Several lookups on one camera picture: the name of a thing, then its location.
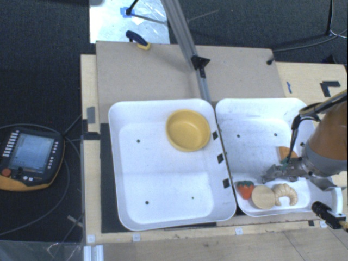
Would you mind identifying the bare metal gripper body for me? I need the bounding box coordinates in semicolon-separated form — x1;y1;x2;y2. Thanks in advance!
277;158;314;182

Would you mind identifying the orange toy bread slice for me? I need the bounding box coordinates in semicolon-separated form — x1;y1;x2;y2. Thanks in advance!
277;146;300;163

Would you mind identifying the round tan biscuit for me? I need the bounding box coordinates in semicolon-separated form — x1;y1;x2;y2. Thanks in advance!
251;184;276;210

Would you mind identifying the beige toy croissant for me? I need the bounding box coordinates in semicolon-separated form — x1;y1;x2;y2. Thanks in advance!
272;183;299;207

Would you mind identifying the red toy strawberry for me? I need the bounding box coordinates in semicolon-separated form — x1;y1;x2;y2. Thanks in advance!
235;180;255;200

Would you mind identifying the white plastic tray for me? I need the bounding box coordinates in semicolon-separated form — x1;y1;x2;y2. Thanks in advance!
108;98;238;232
214;97;335;218

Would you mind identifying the yellow bowl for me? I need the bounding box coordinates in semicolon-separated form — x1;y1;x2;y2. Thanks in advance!
165;109;212;153

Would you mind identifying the brown cardboard board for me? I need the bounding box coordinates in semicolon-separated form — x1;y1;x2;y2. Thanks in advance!
95;40;287;125

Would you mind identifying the black cylinder on white bracket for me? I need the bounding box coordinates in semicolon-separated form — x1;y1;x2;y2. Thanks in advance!
311;185;348;230

